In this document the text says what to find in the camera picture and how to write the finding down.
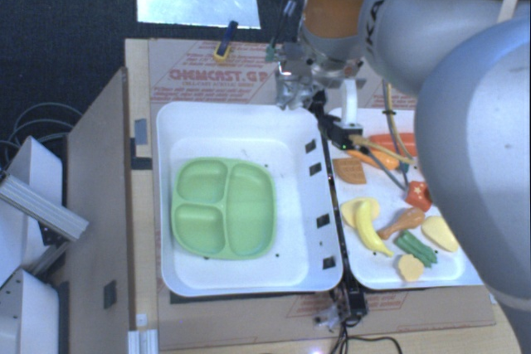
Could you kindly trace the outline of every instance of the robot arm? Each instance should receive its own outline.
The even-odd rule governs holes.
[[[300,45],[314,90],[363,57],[418,96],[432,197],[529,352],[529,0],[502,1],[306,0]]]

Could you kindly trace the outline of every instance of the yellow banana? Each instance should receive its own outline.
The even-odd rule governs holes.
[[[383,252],[389,257],[393,256],[391,252],[383,243],[378,233],[374,230],[371,204],[368,201],[360,202],[358,209],[356,210],[354,220],[356,221],[356,228],[358,229],[359,237],[363,244],[370,250]]]

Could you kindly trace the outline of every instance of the green divided plate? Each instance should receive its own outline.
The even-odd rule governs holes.
[[[186,250],[218,259],[253,259],[276,233],[275,184],[253,162],[196,158],[178,172],[173,236]]]

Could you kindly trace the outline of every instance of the white tray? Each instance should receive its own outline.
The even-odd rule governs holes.
[[[335,109],[332,115],[341,117],[341,110]],[[410,133],[413,130],[414,113],[410,110],[397,111],[395,122],[399,132]],[[363,135],[368,137],[372,134],[388,133],[387,120],[379,109],[360,109],[358,122],[363,126]],[[348,158],[348,154],[330,146],[331,158]],[[363,164],[363,170],[367,178],[366,185],[353,185],[335,177],[338,203],[343,204],[359,196],[371,196],[378,199],[380,204],[380,216],[373,222],[376,230],[390,224],[400,212],[411,207],[403,199],[405,194],[397,187],[384,172],[367,164]],[[402,181],[402,174],[396,173],[396,177]],[[410,167],[407,174],[409,181],[424,181],[421,173]],[[439,216],[439,210],[432,206],[426,216]],[[455,253],[446,252],[432,244],[421,232],[420,227],[410,230],[422,243],[437,249],[438,263],[434,264],[416,282],[408,283],[403,280],[397,271],[397,261],[400,250],[391,236],[384,241],[386,246],[394,252],[392,258],[385,254],[374,253],[368,250],[359,239],[358,232],[343,223],[343,232],[348,250],[348,260],[354,277],[362,285],[371,289],[405,289],[405,288],[431,288],[439,286],[466,286],[482,284],[474,266],[466,256],[462,248]]]
[[[161,266],[182,296],[325,291],[343,274],[339,239],[317,123],[308,111],[273,105],[175,102],[158,113]],[[306,146],[314,143],[309,152]],[[267,166],[275,182],[277,232],[258,259],[205,259],[173,238],[171,196],[178,169],[197,157],[243,159]],[[309,168],[321,171],[310,176]],[[327,225],[317,226],[321,216]]]

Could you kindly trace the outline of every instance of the metal bar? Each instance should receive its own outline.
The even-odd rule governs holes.
[[[68,240],[78,240],[89,222],[64,206],[37,195],[26,183],[0,172],[0,200],[47,225]]]

